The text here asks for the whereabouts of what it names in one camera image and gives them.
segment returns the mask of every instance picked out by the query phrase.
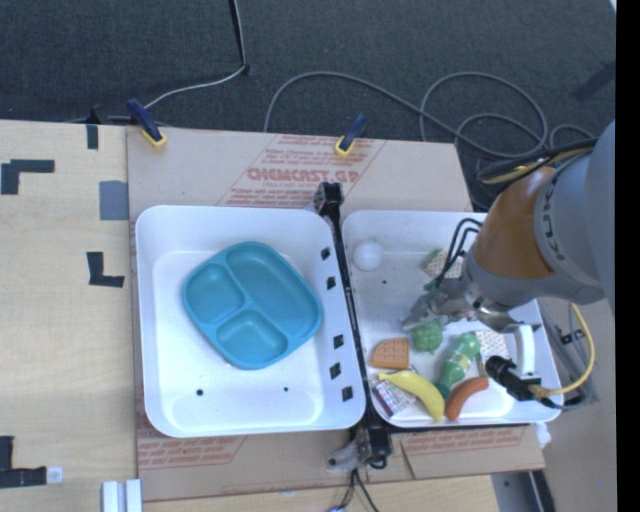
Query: egg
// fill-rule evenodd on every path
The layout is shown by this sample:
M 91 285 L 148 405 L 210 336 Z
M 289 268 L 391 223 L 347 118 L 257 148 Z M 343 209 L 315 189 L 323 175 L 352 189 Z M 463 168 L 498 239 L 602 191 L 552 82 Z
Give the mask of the egg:
M 384 248 L 380 242 L 365 240 L 353 249 L 353 263 L 363 272 L 372 272 L 382 265 Z

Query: toy sausage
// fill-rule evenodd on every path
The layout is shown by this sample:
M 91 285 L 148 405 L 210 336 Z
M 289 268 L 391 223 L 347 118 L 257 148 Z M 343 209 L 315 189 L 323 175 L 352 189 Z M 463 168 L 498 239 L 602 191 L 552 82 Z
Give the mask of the toy sausage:
M 444 414 L 450 420 L 458 419 L 462 406 L 474 393 L 478 393 L 489 387 L 489 379 L 486 377 L 474 377 L 468 379 L 457 386 L 449 395 Z

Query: green toy vegetable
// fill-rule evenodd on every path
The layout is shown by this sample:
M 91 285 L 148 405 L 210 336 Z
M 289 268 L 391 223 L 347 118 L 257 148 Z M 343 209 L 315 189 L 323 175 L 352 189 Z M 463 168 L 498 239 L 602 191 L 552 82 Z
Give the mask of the green toy vegetable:
M 431 320 L 426 324 L 411 330 L 411 339 L 416 350 L 433 354 L 442 343 L 442 327 L 438 320 Z

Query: blue divided plate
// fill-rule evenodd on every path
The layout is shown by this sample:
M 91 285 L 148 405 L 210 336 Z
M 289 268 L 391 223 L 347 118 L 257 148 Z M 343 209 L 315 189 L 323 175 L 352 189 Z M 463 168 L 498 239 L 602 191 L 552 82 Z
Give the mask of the blue divided plate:
M 242 242 L 196 268 L 182 298 L 189 317 L 229 361 L 272 365 L 308 341 L 322 306 L 302 276 L 271 247 Z

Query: cardboard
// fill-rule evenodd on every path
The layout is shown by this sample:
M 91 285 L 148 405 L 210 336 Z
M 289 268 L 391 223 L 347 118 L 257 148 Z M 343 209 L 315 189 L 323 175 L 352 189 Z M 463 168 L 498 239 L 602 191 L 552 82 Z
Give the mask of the cardboard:
M 152 147 L 127 131 L 138 476 L 145 501 L 344 485 L 327 453 L 348 431 L 172 439 L 146 419 L 140 364 L 134 229 L 160 204 L 304 208 L 321 182 L 340 182 L 343 218 L 361 209 L 471 211 L 453 145 L 358 140 L 347 158 L 330 137 L 163 129 Z M 366 480 L 487 474 L 544 465 L 533 426 L 393 435 L 394 453 Z

